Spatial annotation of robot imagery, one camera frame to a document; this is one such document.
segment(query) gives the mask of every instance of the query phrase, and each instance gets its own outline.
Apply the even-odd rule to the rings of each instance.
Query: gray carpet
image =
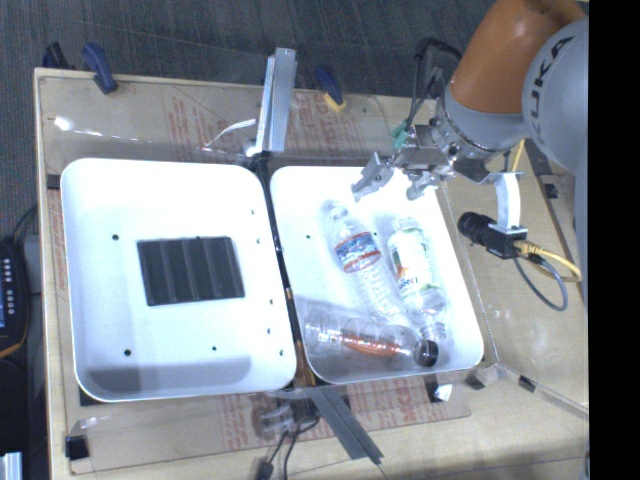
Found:
[[[289,47],[297,50],[298,87],[316,88],[312,73],[323,64],[347,92],[410,96],[415,43],[433,36],[464,51],[494,2],[0,1],[3,236],[36,203],[32,73],[54,41],[78,69],[85,67],[82,46],[92,41],[105,49],[115,73],[247,84],[262,83],[266,58],[276,46]],[[32,221],[29,230],[36,231]],[[7,377],[0,377],[3,382],[6,386]],[[8,403],[0,400],[2,406]],[[5,446],[12,444],[11,436],[0,437],[9,443]]]

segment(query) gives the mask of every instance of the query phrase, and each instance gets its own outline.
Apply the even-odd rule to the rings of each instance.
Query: bin containing bottles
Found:
[[[435,187],[395,176],[356,202],[352,167],[284,167],[271,179],[300,338],[332,384],[466,370],[483,341]]]

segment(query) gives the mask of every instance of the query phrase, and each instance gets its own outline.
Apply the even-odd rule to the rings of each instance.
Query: black electronic component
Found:
[[[0,357],[17,350],[27,334],[29,286],[12,240],[0,242]]]
[[[490,224],[496,221],[486,215],[474,212],[466,212],[458,220],[458,231],[472,242],[484,245],[491,254],[502,259],[518,257],[518,250],[513,243],[516,240],[527,238],[526,231],[503,232],[495,229]]]
[[[138,242],[149,306],[244,297],[228,236]]]

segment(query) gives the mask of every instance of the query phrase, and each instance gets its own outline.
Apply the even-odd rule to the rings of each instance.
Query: water bottle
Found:
[[[379,321],[400,317],[402,299],[371,232],[343,205],[331,203],[330,215],[333,250],[342,270],[357,281],[371,316]]]
[[[412,218],[396,219],[387,241],[395,279],[407,313],[423,339],[446,339],[447,299],[424,230]]]
[[[438,360],[437,343],[420,339],[410,327],[383,324],[372,318],[313,308],[305,315],[303,332],[310,355],[377,358],[396,369],[429,367]]]

